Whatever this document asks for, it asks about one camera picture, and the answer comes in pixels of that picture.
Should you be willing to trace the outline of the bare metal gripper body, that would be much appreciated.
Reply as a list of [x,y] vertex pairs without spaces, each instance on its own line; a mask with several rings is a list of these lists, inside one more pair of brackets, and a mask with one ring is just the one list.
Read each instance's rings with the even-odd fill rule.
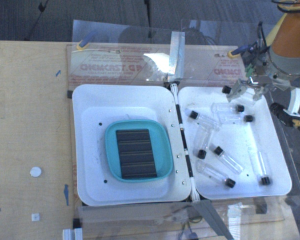
[[267,58],[247,66],[247,77],[260,85],[273,84],[285,91],[300,78],[300,58]]

